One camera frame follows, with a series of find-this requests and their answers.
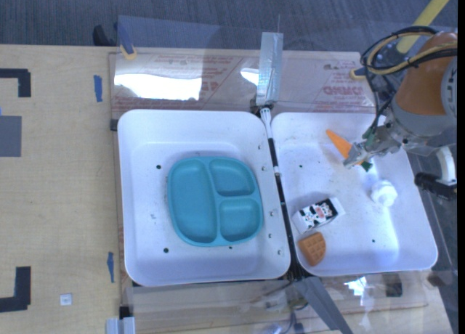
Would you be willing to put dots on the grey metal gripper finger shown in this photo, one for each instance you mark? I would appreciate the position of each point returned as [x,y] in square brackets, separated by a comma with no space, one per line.
[353,155]

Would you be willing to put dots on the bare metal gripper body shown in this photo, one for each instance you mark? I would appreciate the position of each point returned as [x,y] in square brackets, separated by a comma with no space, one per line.
[381,141]

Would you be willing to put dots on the orange carrot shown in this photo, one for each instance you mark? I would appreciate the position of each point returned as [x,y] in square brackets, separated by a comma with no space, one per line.
[338,142]

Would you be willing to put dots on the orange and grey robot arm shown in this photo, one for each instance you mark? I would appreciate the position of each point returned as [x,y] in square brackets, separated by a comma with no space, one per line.
[421,85]

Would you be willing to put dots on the small white bottle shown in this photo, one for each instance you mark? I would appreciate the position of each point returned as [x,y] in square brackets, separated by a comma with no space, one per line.
[383,192]

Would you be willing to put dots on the white cow print carton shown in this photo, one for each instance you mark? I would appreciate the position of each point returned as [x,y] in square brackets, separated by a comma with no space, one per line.
[318,214]

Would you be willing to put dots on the thin black and white rod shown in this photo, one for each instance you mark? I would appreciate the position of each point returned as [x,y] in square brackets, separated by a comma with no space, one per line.
[275,158]

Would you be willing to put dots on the white plastic tray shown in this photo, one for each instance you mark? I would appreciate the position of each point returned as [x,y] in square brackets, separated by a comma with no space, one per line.
[145,180]
[363,238]

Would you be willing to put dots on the brown cardboard board red print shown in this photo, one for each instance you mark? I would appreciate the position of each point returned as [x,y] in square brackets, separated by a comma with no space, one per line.
[309,84]

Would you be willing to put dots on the brown waffle biscuit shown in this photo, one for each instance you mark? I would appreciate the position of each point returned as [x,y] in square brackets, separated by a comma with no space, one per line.
[312,249]

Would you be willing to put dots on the blue divided plate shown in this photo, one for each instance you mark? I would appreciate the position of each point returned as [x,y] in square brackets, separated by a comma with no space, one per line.
[192,198]

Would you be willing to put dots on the black cylinder on white bracket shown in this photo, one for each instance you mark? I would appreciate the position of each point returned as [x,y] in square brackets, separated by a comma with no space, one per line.
[434,182]

